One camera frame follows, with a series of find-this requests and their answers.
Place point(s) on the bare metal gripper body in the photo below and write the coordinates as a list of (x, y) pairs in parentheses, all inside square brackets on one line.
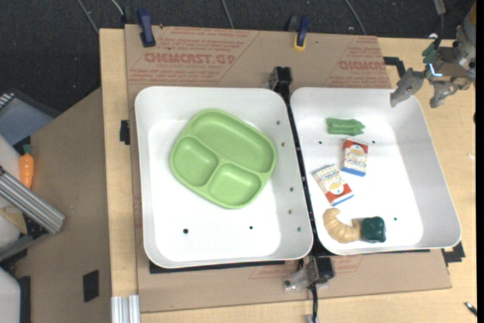
[(453, 64)]

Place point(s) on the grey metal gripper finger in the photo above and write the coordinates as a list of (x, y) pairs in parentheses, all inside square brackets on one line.
[(406, 87), (442, 92)]

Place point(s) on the green bean pods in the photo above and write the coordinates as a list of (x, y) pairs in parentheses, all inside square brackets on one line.
[(344, 126)]

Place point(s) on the red and white carton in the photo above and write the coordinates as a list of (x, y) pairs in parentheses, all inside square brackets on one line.
[(354, 157), (333, 185)]

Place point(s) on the white plastic tray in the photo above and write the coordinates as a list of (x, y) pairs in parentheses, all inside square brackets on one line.
[(404, 181), (227, 238)]

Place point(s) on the thin black rod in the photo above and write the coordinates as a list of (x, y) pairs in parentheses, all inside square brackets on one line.
[(300, 162)]

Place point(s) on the dark green pepper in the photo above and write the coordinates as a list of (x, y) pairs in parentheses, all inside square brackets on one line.
[(373, 229)]

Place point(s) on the beige croissant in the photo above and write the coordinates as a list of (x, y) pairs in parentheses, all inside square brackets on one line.
[(338, 228)]

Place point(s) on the brown cardboard board red print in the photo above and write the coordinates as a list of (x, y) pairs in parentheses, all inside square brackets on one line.
[(249, 53)]

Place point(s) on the green divided plate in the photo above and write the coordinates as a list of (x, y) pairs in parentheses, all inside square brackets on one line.
[(223, 157)]

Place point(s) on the orange carrot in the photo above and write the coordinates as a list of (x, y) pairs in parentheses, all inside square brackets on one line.
[(26, 168)]

